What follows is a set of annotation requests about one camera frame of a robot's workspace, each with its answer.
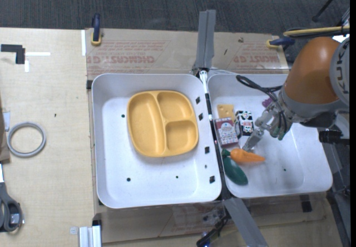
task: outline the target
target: yellow divided plate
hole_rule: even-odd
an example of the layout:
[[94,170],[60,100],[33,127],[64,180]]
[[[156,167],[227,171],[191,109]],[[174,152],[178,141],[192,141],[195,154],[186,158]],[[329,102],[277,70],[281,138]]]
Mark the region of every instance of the yellow divided plate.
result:
[[194,109],[176,91],[145,91],[133,95],[127,105],[127,122],[137,152],[166,157],[191,151],[199,134]]

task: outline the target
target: orange carrot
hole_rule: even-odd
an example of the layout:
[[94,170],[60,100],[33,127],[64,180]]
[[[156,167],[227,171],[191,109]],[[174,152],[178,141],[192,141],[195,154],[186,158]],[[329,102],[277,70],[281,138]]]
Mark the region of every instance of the orange carrot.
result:
[[233,159],[236,163],[265,161],[265,157],[254,154],[252,152],[247,152],[240,148],[234,148],[231,150],[231,152],[223,149],[221,154],[223,156],[230,156],[231,159]]

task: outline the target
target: metal ring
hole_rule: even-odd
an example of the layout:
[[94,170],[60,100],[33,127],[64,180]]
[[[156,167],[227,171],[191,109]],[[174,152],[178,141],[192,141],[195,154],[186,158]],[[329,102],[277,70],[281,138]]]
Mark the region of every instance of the metal ring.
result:
[[[40,134],[42,135],[42,142],[39,145],[39,147],[37,147],[35,150],[33,150],[29,153],[19,152],[19,151],[15,150],[11,145],[12,135],[17,130],[19,130],[23,127],[33,127],[34,129],[38,130],[40,132]],[[32,156],[38,154],[44,148],[45,144],[46,144],[45,131],[43,130],[43,128],[40,125],[38,125],[37,123],[34,123],[34,122],[30,122],[30,121],[20,122],[19,124],[14,125],[13,127],[11,127],[11,129],[9,130],[9,133],[7,135],[7,145],[9,146],[10,151],[12,152],[12,154],[14,154],[18,157],[22,157],[22,158],[28,158],[28,157],[32,157]]]

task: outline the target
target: wooden table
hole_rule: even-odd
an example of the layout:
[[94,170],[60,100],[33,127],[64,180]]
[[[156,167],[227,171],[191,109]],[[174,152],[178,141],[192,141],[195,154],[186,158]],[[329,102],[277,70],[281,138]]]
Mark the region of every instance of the wooden table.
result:
[[[1,28],[1,44],[17,44],[27,53],[29,72],[16,65],[14,53],[0,52],[0,94],[3,109],[11,113],[11,126],[33,121],[47,135],[38,155],[11,156],[3,164],[8,193],[20,202],[25,224],[14,234],[0,233],[0,246],[78,246],[76,228],[91,226],[94,216],[92,158],[86,58],[81,31]],[[18,131],[13,146],[31,150],[41,141],[33,129]],[[341,246],[327,201],[327,216],[306,223],[261,228],[270,246]],[[239,233],[225,240],[244,246]],[[112,243],[108,246],[195,246],[200,234],[178,238]]]

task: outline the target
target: black clamp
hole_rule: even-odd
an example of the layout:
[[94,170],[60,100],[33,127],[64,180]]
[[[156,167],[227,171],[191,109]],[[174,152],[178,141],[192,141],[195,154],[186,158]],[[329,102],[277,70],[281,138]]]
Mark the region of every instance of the black clamp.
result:
[[91,21],[91,26],[94,28],[94,31],[91,34],[91,44],[98,46],[101,43],[101,34],[100,34],[100,14],[96,13],[93,16]]
[[25,48],[22,45],[1,45],[1,52],[16,52],[16,64],[24,64]]

